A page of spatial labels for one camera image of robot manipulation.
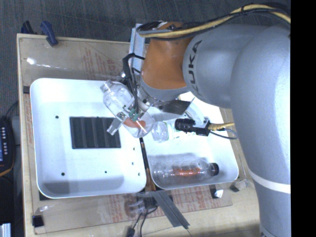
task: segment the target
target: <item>yellow cable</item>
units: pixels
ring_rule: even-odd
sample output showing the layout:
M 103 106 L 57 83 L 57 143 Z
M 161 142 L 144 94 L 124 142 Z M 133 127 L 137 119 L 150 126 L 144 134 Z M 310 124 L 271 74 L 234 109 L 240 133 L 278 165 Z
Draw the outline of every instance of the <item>yellow cable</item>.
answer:
M 223 124 L 210 124 L 207 129 L 211 130 L 211 131 L 217 131 L 217 130 L 223 129 L 226 126 L 232 126 L 232 125 L 235 125 L 235 124 L 232 122 L 231 123 L 223 123 Z
M 233 10 L 231 13 L 237 13 L 237 12 L 245 12 L 246 13 L 248 10 L 252 10 L 252 9 L 275 9 L 275 8 L 267 6 L 267 5 L 263 5 L 263 4 L 250 4 L 250 5 L 246 5 L 244 7 L 238 8 L 236 10 Z M 291 18 L 288 17 L 287 15 L 280 13 L 280 12 L 270 12 L 270 13 L 282 18 L 283 20 L 285 20 L 286 22 L 291 24 Z M 142 34 L 141 32 L 139 32 L 139 35 L 141 37 L 145 37 L 145 38 L 153 38 L 153 37 L 168 38 L 168 37 L 175 37 L 175 36 L 179 36 L 179 35 L 187 35 L 190 33 L 197 32 L 197 31 L 205 30 L 207 28 L 215 27 L 217 25 L 225 23 L 226 21 L 230 20 L 233 17 L 235 17 L 235 15 L 228 16 L 226 18 L 219 19 L 216 21 L 212 21 L 212 22 L 206 23 L 206 24 L 201 25 L 201 26 L 192 27 L 192 28 L 188 28 L 188 29 L 182 29 L 182 30 L 176 30 L 173 32 L 153 33 L 153 34 Z

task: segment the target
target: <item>blue clamp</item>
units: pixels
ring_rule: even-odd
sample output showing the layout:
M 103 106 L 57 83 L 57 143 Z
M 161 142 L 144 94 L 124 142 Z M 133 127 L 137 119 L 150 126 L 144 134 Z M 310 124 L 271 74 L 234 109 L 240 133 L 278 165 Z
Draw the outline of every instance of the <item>blue clamp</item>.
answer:
M 51 46 L 55 46 L 55 45 L 58 44 L 58 41 L 57 41 L 57 39 L 55 38 L 55 33 L 54 33 L 54 31 L 53 31 L 53 28 L 52 28 L 51 24 L 50 24 L 48 21 L 43 21 L 43 22 L 41 22 L 40 28 L 41 28 L 41 30 L 43 31 L 43 33 L 44 33 L 45 35 L 47 35 L 46 40 L 48 41 L 48 43 L 49 43 Z

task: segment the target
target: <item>white stripe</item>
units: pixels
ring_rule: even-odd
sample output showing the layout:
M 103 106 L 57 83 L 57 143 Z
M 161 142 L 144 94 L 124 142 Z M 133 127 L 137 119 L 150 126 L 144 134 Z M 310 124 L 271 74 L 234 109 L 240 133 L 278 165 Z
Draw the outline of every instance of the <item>white stripe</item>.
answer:
M 258 184 L 260 184 L 260 185 L 262 185 L 270 190 L 273 190 L 273 191 L 291 194 L 291 185 L 290 184 L 275 183 L 275 182 L 266 180 L 266 179 L 256 175 L 250 169 L 249 169 L 249 172 L 250 172 L 252 179 L 254 181 L 256 181 Z

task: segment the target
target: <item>black rectangle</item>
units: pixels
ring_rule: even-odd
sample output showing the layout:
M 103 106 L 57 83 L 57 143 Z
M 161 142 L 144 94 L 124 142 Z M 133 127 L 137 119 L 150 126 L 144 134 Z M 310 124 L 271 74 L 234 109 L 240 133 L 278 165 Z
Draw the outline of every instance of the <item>black rectangle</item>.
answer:
M 114 118 L 70 117 L 73 149 L 121 148 L 119 131 L 107 132 Z

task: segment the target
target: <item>transparent plastic sheet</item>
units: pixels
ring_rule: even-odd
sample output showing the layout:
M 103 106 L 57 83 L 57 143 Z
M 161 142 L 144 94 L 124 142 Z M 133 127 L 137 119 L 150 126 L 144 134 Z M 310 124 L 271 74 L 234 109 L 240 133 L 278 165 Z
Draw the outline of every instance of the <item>transparent plastic sheet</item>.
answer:
M 128 53 L 129 43 L 87 39 L 59 38 L 59 46 L 51 47 L 45 36 L 19 35 L 19 62 L 23 86 L 38 78 L 112 79 L 121 72 L 121 59 Z M 97 226 L 134 220 L 124 207 L 134 203 L 133 195 L 77 197 L 42 200 L 36 184 L 31 101 L 24 94 L 26 131 L 31 176 L 33 215 L 42 215 L 44 226 L 37 234 Z M 174 203 L 181 212 L 190 212 L 232 204 L 229 194 L 213 199 L 208 186 L 176 189 Z M 149 217 L 162 216 L 159 209 Z

